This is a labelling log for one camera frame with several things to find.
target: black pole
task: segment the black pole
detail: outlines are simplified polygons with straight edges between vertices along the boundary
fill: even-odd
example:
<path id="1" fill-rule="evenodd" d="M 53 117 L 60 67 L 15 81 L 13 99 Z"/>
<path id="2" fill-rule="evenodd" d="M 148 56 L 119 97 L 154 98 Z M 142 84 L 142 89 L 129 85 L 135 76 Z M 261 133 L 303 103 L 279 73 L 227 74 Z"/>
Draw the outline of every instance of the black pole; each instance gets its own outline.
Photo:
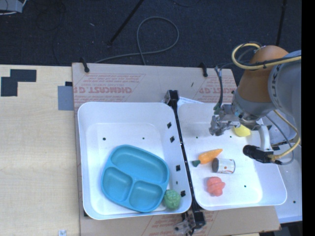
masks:
<path id="1" fill-rule="evenodd" d="M 129 16 L 126 18 L 126 20 L 123 22 L 123 24 L 119 27 L 115 35 L 111 38 L 111 40 L 107 43 L 108 47 L 111 47 L 113 45 L 114 40 L 119 35 L 119 33 L 123 30 L 123 28 L 126 26 L 126 24 L 129 22 L 129 20 L 132 18 L 134 13 L 137 11 L 137 9 L 140 7 L 144 0 L 140 0 L 138 4 L 135 6 L 135 8 L 132 10 L 132 12 L 129 14 Z"/>
<path id="2" fill-rule="evenodd" d="M 286 9 L 286 2 L 287 2 L 287 0 L 283 0 L 282 13 L 281 13 L 281 17 L 280 17 L 280 25 L 279 25 L 279 29 L 278 29 L 278 36 L 277 36 L 276 46 L 279 46 L 279 43 L 280 43 L 282 25 L 284 23 L 284 12 L 285 12 L 285 9 Z"/>

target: toy vegetable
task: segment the toy vegetable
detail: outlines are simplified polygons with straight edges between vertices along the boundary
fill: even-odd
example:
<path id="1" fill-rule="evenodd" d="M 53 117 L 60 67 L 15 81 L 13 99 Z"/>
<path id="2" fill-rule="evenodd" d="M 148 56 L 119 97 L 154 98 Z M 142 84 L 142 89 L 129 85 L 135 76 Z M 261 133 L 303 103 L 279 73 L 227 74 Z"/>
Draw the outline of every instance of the toy vegetable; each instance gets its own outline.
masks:
<path id="1" fill-rule="evenodd" d="M 164 203 L 167 208 L 177 209 L 181 201 L 181 195 L 175 190 L 166 190 L 164 194 Z"/>
<path id="2" fill-rule="evenodd" d="M 207 180 L 207 191 L 210 194 L 218 197 L 223 194 L 222 189 L 225 187 L 225 182 L 222 182 L 221 178 L 219 177 L 210 177 Z"/>
<path id="3" fill-rule="evenodd" d="M 192 164 L 193 166 L 197 167 L 200 163 L 201 164 L 209 163 L 213 159 L 215 159 L 222 151 L 223 151 L 222 148 L 218 148 L 203 152 L 198 156 L 198 160 L 192 161 Z"/>

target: white tray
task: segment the white tray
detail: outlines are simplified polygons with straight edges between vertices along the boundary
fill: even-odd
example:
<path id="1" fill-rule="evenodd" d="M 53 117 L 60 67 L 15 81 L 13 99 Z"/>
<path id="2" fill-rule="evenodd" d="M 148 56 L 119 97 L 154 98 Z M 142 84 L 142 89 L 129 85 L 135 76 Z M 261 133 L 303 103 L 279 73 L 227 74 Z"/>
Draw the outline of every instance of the white tray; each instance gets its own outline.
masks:
<path id="1" fill-rule="evenodd" d="M 240 207 L 276 206 L 286 201 L 287 193 L 279 168 L 275 164 L 260 163 L 243 154 L 245 145 L 260 146 L 258 131 L 248 137 L 238 137 L 232 129 L 221 136 L 212 136 L 209 127 L 215 104 L 183 104 L 178 109 L 184 147 L 197 203 L 206 210 Z M 222 148 L 218 158 L 233 159 L 235 172 L 220 174 L 212 171 L 212 164 L 192 165 L 202 152 Z M 209 177 L 220 177 L 226 183 L 223 194 L 211 196 L 206 190 Z"/>
<path id="2" fill-rule="evenodd" d="M 93 219 L 183 213 L 190 208 L 191 193 L 175 115 L 164 103 L 88 102 L 78 110 L 83 207 Z M 163 202 L 151 212 L 137 212 L 107 199 L 100 185 L 109 154 L 120 145 L 147 150 L 168 165 L 167 189 L 185 193 L 178 209 Z"/>

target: orange toy carrot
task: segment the orange toy carrot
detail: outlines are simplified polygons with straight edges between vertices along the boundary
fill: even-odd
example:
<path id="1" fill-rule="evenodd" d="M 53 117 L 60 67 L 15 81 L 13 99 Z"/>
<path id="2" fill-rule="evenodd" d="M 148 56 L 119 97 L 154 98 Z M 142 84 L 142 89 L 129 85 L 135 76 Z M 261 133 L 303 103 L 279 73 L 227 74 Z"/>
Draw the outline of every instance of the orange toy carrot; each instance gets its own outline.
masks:
<path id="1" fill-rule="evenodd" d="M 223 151 L 222 148 L 218 148 L 203 152 L 198 156 L 198 160 L 192 161 L 192 164 L 193 166 L 197 167 L 200 163 L 201 164 L 209 163 L 213 159 L 215 159 L 222 151 Z"/>

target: wooden surface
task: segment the wooden surface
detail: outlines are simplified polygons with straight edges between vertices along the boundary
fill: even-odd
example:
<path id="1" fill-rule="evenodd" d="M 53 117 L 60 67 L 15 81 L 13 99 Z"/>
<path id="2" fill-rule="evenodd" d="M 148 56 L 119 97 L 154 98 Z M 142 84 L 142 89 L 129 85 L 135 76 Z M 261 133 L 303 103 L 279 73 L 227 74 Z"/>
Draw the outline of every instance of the wooden surface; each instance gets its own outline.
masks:
<path id="1" fill-rule="evenodd" d="M 9 77 L 12 66 L 0 66 Z M 36 69 L 18 96 L 0 97 L 0 235 L 80 234 L 74 112 L 58 110 L 71 67 Z"/>

